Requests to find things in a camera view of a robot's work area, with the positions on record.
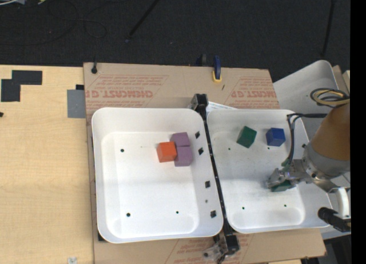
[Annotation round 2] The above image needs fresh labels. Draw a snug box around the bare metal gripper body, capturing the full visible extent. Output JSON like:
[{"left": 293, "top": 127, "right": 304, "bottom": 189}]
[{"left": 283, "top": 158, "right": 323, "bottom": 186}]

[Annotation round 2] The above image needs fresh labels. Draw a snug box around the green cube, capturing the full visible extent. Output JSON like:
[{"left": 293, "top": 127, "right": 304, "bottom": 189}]
[
  {"left": 270, "top": 179, "right": 296, "bottom": 193},
  {"left": 236, "top": 126, "right": 258, "bottom": 149}
]

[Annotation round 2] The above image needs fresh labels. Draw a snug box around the white plastic tray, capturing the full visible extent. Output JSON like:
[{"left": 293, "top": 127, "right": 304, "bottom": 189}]
[
  {"left": 206, "top": 109, "right": 334, "bottom": 234},
  {"left": 91, "top": 107, "right": 224, "bottom": 244}
]

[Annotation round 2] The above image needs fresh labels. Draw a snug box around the blue cube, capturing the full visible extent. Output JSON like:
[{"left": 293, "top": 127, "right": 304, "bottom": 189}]
[{"left": 265, "top": 127, "right": 287, "bottom": 147}]

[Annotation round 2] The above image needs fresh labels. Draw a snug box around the thin black rod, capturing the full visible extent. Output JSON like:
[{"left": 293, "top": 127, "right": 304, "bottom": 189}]
[{"left": 197, "top": 105, "right": 234, "bottom": 238}]

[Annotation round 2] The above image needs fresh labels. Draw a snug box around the purple cube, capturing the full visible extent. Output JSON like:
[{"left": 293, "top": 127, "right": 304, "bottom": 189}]
[
  {"left": 170, "top": 131, "right": 192, "bottom": 148},
  {"left": 173, "top": 145, "right": 194, "bottom": 167}
]

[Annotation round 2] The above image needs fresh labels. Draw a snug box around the orange cube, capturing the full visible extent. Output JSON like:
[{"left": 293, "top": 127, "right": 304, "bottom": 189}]
[{"left": 156, "top": 141, "right": 178, "bottom": 163}]

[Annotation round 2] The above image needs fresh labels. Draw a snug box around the brown cardboard board, red print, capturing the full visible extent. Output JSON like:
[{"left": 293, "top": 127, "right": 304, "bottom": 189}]
[{"left": 82, "top": 62, "right": 327, "bottom": 264}]

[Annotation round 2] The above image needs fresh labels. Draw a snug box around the black cylinder on white bracket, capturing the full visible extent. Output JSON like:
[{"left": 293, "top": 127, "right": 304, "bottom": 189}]
[{"left": 317, "top": 186, "right": 351, "bottom": 233}]

